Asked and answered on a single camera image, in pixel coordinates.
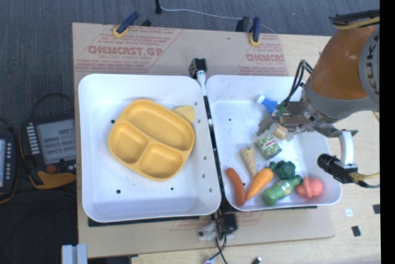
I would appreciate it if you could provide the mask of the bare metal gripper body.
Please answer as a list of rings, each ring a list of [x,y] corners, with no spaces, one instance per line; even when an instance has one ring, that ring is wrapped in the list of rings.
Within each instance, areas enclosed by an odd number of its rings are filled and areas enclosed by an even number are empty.
[[[324,116],[308,102],[290,101],[287,104],[282,102],[278,107],[278,118],[285,134],[287,126],[303,126],[305,132],[315,131],[325,137],[339,136],[339,130],[333,125],[335,120]]]

